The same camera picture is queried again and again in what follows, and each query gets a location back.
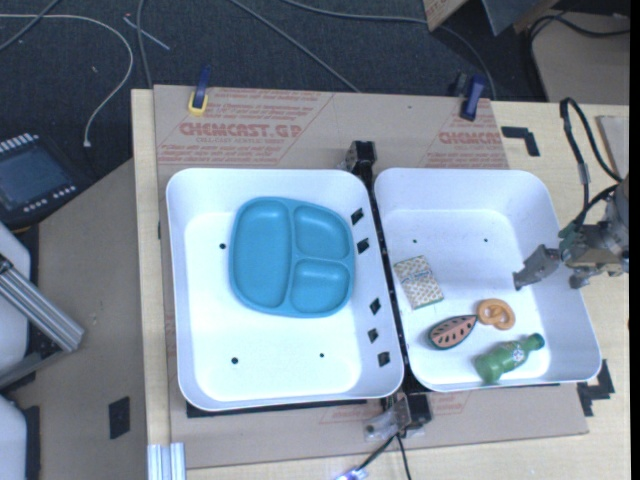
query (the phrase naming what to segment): pretzel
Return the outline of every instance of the pretzel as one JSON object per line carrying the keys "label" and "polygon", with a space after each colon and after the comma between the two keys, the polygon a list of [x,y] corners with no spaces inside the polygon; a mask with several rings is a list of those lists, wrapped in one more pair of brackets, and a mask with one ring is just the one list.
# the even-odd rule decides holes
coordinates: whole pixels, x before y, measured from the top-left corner
{"label": "pretzel", "polygon": [[500,299],[485,299],[477,309],[478,320],[486,325],[493,325],[497,329],[506,331],[516,323],[516,316],[511,306]]}

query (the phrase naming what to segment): green bottle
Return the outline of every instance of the green bottle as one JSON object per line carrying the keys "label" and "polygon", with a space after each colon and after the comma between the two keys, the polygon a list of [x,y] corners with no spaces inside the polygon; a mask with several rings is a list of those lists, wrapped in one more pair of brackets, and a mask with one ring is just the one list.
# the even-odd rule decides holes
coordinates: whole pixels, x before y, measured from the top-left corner
{"label": "green bottle", "polygon": [[531,351],[540,350],[542,347],[544,347],[544,338],[538,333],[522,341],[501,343],[488,354],[476,358],[474,363],[476,371],[487,384],[495,384],[502,374],[523,364]]}

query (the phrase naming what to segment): dark floor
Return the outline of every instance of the dark floor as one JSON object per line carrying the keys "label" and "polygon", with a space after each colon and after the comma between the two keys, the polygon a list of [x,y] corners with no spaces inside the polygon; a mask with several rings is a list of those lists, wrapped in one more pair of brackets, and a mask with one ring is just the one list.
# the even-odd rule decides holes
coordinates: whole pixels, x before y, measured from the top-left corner
{"label": "dark floor", "polygon": [[[0,13],[37,13],[51,0],[0,0]],[[145,87],[134,20],[139,0],[63,0],[52,14],[83,15],[117,29],[131,44],[135,65],[124,88],[98,114],[93,147],[83,148],[93,110],[126,72],[118,38],[95,24],[43,20],[19,41],[0,46],[0,140],[20,133],[52,138],[72,162],[101,177],[131,156],[132,88]],[[433,34],[422,25],[344,20],[275,0],[240,0],[304,44],[362,92],[446,95],[459,72],[482,70],[463,37],[484,59],[495,99],[538,101],[525,37],[511,29],[494,37],[480,0],[470,0]],[[297,0],[367,15],[424,18],[422,0]],[[563,0],[561,9],[630,16],[630,0]],[[148,0],[143,28],[170,48],[147,41],[155,83],[193,85],[204,63],[212,85],[350,91],[342,81],[255,18],[225,0]],[[0,44],[24,19],[0,17]]]}

